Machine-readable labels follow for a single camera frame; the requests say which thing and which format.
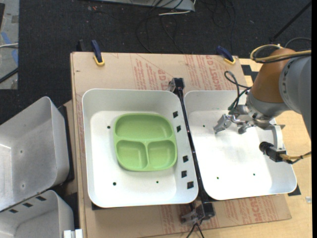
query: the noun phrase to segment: cardboard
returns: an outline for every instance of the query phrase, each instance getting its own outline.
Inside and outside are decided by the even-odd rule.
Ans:
[[[190,211],[187,205],[92,209],[87,191],[81,98],[92,88],[166,90],[173,77],[184,78],[185,91],[235,90],[223,74],[230,70],[240,84],[246,84],[239,59],[230,65],[220,56],[102,55],[105,65],[99,67],[93,53],[71,54],[79,218],[84,236],[136,238],[188,232],[191,226],[180,223],[180,216]],[[284,195],[217,201],[213,205],[216,216],[202,223],[203,230],[291,218]]]

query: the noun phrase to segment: blue and yellow clamp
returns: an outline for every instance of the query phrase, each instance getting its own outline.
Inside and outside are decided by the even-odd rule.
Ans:
[[[103,66],[105,64],[105,61],[103,59],[103,57],[101,56],[101,51],[100,51],[100,48],[99,48],[99,45],[97,43],[96,40],[92,40],[91,41],[91,46],[93,47],[93,50],[94,50],[94,60],[96,62],[96,64],[98,66]]]
[[[217,53],[218,55],[223,56],[223,57],[224,57],[223,59],[224,59],[227,63],[229,63],[229,64],[235,64],[236,60],[233,58],[233,56],[230,54],[230,52],[229,52],[227,49],[225,49],[225,48],[223,48],[223,47],[221,47],[221,46],[218,46],[218,47],[216,48],[216,53]]]

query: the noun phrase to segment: white tray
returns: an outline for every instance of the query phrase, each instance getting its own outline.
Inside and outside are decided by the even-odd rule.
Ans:
[[[74,230],[71,208],[52,190],[0,212],[0,238],[62,238]]]
[[[94,204],[111,208],[182,204],[196,199],[195,167],[176,95],[168,91],[92,89],[84,94],[82,104],[88,193]],[[111,128],[120,115],[127,113],[159,114],[171,122],[177,144],[177,161],[173,167],[133,172],[119,165]]]
[[[205,191],[217,200],[292,192],[292,166],[259,150],[261,142],[273,142],[271,131],[252,127],[240,135],[232,124],[215,135],[213,127],[236,97],[236,91],[192,91],[184,97]],[[243,95],[240,104],[245,101]]]
[[[64,117],[43,97],[0,126],[0,211],[69,173]]]

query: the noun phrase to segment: white cable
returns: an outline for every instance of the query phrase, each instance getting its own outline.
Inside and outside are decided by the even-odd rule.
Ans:
[[[167,13],[161,13],[159,14],[159,16],[163,16],[163,15],[174,15],[174,14],[186,14],[191,12],[191,10],[187,10],[187,11],[179,11],[179,12],[167,12]]]
[[[0,48],[10,48],[10,47],[14,47],[17,45],[19,45],[19,44],[18,43],[4,44],[4,45],[1,45]]]

